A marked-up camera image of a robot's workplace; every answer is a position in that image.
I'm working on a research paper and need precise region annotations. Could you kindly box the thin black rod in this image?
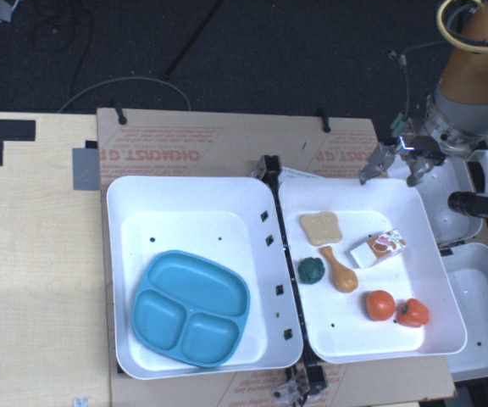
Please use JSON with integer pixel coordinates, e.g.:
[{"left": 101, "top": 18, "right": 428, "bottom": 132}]
[{"left": 267, "top": 171, "right": 313, "bottom": 371}]

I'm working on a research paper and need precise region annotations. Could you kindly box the orange bell pepper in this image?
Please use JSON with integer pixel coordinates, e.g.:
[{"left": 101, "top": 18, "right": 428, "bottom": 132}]
[{"left": 395, "top": 298, "right": 430, "bottom": 328}]

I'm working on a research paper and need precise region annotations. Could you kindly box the white carton with orange print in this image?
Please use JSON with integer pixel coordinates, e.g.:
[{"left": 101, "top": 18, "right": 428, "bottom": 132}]
[{"left": 349, "top": 228, "right": 408, "bottom": 270}]

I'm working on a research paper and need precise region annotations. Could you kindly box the tan chicken drumstick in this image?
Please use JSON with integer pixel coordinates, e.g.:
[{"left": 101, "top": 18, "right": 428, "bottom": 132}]
[{"left": 319, "top": 245, "right": 359, "bottom": 294}]

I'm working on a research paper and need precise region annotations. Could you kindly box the beige bread slice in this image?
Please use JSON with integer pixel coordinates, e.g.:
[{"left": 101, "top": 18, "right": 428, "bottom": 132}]
[{"left": 298, "top": 210, "right": 343, "bottom": 247}]

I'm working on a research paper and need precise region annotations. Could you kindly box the blue divided plate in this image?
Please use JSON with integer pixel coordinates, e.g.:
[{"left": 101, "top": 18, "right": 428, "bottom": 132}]
[{"left": 130, "top": 249, "right": 252, "bottom": 369}]

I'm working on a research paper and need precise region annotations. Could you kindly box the black block with thin wires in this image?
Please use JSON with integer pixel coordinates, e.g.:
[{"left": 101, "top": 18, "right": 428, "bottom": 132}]
[
  {"left": 252, "top": 154, "right": 282, "bottom": 181},
  {"left": 284, "top": 362, "right": 328, "bottom": 406}
]

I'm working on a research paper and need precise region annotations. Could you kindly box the orange tomato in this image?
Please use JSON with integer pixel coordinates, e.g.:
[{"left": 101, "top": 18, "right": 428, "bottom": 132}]
[{"left": 365, "top": 289, "right": 397, "bottom": 322}]

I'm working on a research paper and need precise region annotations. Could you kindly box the brown cardboard board red print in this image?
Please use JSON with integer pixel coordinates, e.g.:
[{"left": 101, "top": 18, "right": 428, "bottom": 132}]
[{"left": 96, "top": 107, "right": 457, "bottom": 407}]

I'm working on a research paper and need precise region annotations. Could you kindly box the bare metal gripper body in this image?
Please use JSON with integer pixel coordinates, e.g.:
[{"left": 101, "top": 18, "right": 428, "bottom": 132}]
[{"left": 396, "top": 99, "right": 488, "bottom": 169}]

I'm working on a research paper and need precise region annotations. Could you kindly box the green broccoli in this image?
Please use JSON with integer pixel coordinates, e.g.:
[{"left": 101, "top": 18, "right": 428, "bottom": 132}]
[{"left": 297, "top": 256, "right": 326, "bottom": 286}]

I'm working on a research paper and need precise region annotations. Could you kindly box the black cylinder on white bracket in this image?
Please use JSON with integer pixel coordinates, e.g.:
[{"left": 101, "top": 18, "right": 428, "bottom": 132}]
[{"left": 446, "top": 148, "right": 488, "bottom": 222}]

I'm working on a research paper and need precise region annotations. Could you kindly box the white plastic tray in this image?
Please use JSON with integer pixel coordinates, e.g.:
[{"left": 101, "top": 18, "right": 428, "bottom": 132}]
[
  {"left": 277, "top": 177, "right": 469, "bottom": 365},
  {"left": 106, "top": 175, "right": 304, "bottom": 381},
  {"left": 438, "top": 243, "right": 488, "bottom": 382},
  {"left": 387, "top": 153, "right": 485, "bottom": 246}
]

